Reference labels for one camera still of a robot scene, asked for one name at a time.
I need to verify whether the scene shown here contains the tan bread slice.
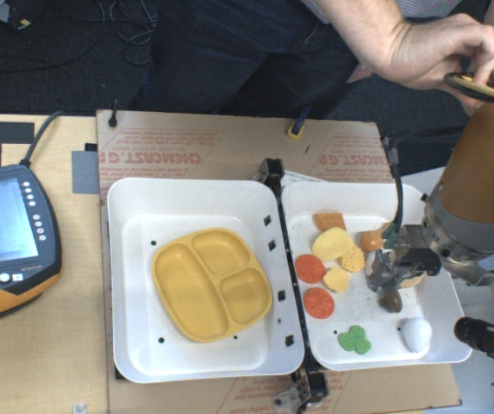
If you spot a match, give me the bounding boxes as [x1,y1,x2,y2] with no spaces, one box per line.
[399,273,425,290]

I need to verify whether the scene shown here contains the white egg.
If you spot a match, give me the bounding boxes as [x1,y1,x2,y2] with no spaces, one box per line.
[399,317,434,354]

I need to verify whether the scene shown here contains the black block with thin wires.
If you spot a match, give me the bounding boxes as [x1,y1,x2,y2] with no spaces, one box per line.
[255,157,286,188]
[290,367,331,410]

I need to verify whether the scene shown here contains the yellow potato slice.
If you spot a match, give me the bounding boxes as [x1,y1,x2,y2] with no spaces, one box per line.
[311,226,356,263]

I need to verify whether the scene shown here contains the thin black rod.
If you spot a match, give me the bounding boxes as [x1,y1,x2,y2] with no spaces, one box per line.
[272,179,319,379]

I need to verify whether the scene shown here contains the orange sausage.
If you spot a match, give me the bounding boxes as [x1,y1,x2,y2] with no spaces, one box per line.
[359,222,392,254]

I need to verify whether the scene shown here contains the white plastic tray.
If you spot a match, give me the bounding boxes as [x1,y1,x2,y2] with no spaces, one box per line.
[107,177,306,385]
[279,180,474,373]

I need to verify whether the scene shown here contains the person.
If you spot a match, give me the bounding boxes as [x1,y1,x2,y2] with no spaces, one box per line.
[128,0,494,120]

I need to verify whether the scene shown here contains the yellow corn piece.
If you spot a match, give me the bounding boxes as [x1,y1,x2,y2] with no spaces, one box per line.
[338,246,366,273]

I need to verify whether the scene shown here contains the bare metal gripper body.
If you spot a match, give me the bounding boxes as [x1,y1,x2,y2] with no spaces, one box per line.
[391,224,459,278]

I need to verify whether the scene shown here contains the green broccoli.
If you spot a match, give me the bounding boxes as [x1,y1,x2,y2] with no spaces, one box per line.
[336,324,372,356]

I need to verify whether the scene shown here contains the person's hand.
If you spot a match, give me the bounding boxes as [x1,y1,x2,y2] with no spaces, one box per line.
[360,12,494,116]

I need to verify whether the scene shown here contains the orange waffle biscuit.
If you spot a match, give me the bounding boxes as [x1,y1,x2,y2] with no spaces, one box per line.
[313,211,347,234]

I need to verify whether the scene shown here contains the black cylinder on white bracket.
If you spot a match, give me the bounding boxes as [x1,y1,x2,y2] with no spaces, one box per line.
[453,269,494,361]

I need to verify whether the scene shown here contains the brown toy sausage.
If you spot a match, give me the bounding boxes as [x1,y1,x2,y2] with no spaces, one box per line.
[378,290,404,315]

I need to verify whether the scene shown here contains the small yellow toy piece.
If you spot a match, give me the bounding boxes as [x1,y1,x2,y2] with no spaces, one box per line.
[322,266,352,294]

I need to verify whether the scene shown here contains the brown cardboard board, red print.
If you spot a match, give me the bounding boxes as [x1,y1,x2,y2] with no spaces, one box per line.
[95,109,463,414]

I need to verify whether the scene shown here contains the red tomato slice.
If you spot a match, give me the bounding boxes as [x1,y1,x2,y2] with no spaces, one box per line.
[303,286,336,321]
[294,254,327,285]

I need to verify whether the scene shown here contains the yellow divided plate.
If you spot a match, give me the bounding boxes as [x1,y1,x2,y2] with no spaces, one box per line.
[151,227,274,344]

